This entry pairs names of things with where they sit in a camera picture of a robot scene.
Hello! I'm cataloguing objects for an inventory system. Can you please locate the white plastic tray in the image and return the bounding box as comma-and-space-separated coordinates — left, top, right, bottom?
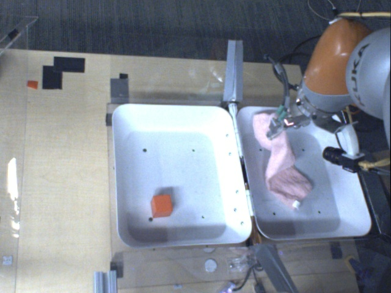
111, 103, 253, 250
236, 106, 373, 242

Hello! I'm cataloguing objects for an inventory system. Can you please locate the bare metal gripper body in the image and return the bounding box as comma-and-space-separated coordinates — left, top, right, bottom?
281, 98, 318, 130

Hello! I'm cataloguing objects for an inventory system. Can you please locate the pink cloth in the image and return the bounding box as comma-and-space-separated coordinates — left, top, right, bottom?
252, 112, 314, 210

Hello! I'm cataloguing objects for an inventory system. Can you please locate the orange cube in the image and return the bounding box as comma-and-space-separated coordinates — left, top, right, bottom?
150, 194, 174, 219

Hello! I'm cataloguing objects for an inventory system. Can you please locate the thin black and white rod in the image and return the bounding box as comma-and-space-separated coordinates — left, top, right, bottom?
228, 101, 255, 217

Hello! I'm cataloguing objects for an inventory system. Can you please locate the black cylinder on white bracket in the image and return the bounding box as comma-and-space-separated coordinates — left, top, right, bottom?
322, 121, 366, 174

